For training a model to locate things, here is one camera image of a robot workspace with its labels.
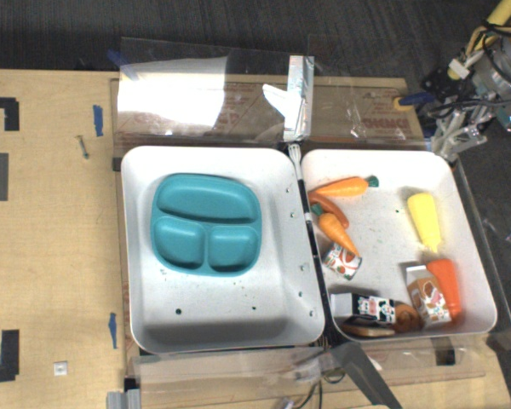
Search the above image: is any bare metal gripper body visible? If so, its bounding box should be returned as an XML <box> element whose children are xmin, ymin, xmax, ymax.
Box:
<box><xmin>449</xmin><ymin>68</ymin><xmax>511</xmax><ymax>122</ymax></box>

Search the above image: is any yellow bottle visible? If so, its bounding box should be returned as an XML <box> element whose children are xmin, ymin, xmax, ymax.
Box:
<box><xmin>406</xmin><ymin>192</ymin><xmax>444</xmax><ymax>255</ymax></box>

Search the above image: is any white plastic tray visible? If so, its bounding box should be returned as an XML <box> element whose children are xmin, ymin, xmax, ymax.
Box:
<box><xmin>120</xmin><ymin>145</ymin><xmax>326</xmax><ymax>354</ymax></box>
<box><xmin>300</xmin><ymin>148</ymin><xmax>498</xmax><ymax>343</ymax></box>

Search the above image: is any orange carrot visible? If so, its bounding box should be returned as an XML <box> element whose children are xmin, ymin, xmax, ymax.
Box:
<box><xmin>309</xmin><ymin>203</ymin><xmax>361</xmax><ymax>259</ymax></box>
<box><xmin>313</xmin><ymin>175</ymin><xmax>380</xmax><ymax>199</ymax></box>

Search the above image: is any dark orange sausage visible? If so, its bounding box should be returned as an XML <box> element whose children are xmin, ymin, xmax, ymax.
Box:
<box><xmin>307</xmin><ymin>191</ymin><xmax>351</xmax><ymax>230</ymax></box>

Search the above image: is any orange bottle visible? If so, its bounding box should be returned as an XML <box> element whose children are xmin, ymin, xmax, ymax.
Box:
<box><xmin>425</xmin><ymin>258</ymin><xmax>463</xmax><ymax>320</ymax></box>

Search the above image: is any white can red print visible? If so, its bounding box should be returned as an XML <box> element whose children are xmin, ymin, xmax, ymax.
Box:
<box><xmin>321</xmin><ymin>242</ymin><xmax>364</xmax><ymax>282</ymax></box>

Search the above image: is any brown and white carton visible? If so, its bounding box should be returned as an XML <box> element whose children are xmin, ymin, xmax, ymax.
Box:
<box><xmin>405</xmin><ymin>263</ymin><xmax>453</xmax><ymax>330</ymax></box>

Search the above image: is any black and white carton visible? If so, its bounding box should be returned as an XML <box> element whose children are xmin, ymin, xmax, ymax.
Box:
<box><xmin>329</xmin><ymin>291</ymin><xmax>398</xmax><ymax>325</ymax></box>

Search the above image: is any brown swirl bread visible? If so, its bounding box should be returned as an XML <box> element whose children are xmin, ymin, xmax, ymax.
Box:
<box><xmin>390</xmin><ymin>302</ymin><xmax>423</xmax><ymax>334</ymax></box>

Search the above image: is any teal divided plate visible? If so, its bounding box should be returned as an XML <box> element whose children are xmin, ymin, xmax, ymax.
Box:
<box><xmin>149</xmin><ymin>172</ymin><xmax>263</xmax><ymax>278</ymax></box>

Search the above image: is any black cylinder on white bracket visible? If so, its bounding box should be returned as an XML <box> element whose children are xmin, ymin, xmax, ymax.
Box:
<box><xmin>420</xmin><ymin>57</ymin><xmax>472</xmax><ymax>100</ymax></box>

